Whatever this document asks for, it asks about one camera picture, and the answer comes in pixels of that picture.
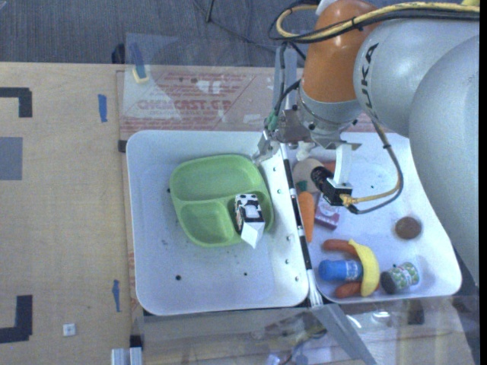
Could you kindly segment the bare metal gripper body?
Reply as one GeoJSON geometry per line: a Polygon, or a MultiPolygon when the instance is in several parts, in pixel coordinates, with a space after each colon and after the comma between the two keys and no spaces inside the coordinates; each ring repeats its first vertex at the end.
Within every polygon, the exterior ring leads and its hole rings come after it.
{"type": "Polygon", "coordinates": [[[305,107],[287,109],[278,119],[278,140],[282,143],[314,142],[327,150],[346,144],[340,134],[361,114],[357,107],[305,107]]]}

